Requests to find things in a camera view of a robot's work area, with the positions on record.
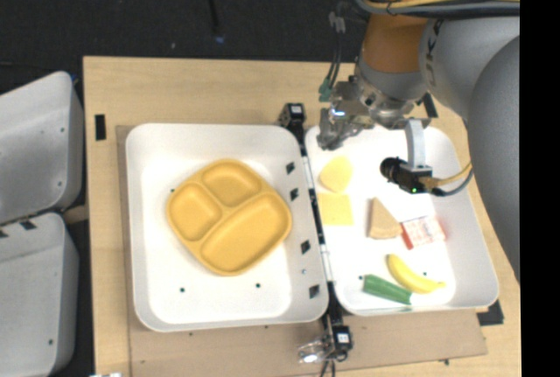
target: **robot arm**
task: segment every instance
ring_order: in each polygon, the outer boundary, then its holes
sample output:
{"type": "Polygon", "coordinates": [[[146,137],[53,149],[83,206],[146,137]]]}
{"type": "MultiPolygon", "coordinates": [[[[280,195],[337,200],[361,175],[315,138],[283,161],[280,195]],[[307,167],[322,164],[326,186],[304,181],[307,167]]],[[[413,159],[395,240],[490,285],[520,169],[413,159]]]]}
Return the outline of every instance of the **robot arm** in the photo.
{"type": "MultiPolygon", "coordinates": [[[[354,1],[370,14],[366,34],[354,74],[321,89],[330,105],[321,111],[319,145],[334,150],[376,124],[410,129],[406,115],[432,95],[465,122],[472,171],[520,282],[520,0],[354,1]]],[[[407,166],[381,172],[397,182],[397,172],[414,177],[407,166]]]]}

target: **black hole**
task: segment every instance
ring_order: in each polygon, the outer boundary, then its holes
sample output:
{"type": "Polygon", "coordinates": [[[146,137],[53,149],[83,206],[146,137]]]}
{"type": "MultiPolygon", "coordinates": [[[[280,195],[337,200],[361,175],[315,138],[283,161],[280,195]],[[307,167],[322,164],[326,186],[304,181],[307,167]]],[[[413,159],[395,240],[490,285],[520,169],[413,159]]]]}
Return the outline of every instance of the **black hole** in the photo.
{"type": "Polygon", "coordinates": [[[319,286],[318,285],[313,285],[312,287],[309,288],[309,298],[310,299],[313,299],[318,294],[319,294],[319,286]]]}
{"type": "Polygon", "coordinates": [[[24,229],[26,230],[30,230],[30,229],[35,229],[37,226],[35,226],[33,223],[31,223],[29,220],[26,221],[20,221],[19,224],[24,227],[24,229]]]}
{"type": "Polygon", "coordinates": [[[103,141],[105,139],[107,139],[105,115],[95,115],[95,140],[103,141]]]}
{"type": "Polygon", "coordinates": [[[304,241],[301,244],[301,254],[304,255],[305,253],[307,253],[307,251],[309,251],[311,249],[312,245],[309,241],[304,241]]]}

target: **yellow cheese slice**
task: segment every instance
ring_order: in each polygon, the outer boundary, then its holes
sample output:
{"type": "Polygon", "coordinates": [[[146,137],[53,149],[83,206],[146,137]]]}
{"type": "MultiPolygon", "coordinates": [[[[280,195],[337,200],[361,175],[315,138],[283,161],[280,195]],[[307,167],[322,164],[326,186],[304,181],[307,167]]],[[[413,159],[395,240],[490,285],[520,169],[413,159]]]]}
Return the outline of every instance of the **yellow cheese slice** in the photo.
{"type": "Polygon", "coordinates": [[[403,227],[387,207],[378,198],[371,202],[369,214],[369,237],[373,239],[390,239],[401,235],[403,227]]]}
{"type": "Polygon", "coordinates": [[[352,226],[354,224],[350,198],[345,193],[318,193],[317,201],[324,225],[352,226]]]}
{"type": "Polygon", "coordinates": [[[318,180],[329,191],[343,193],[350,183],[352,171],[347,157],[335,157],[319,173],[318,180]]]}

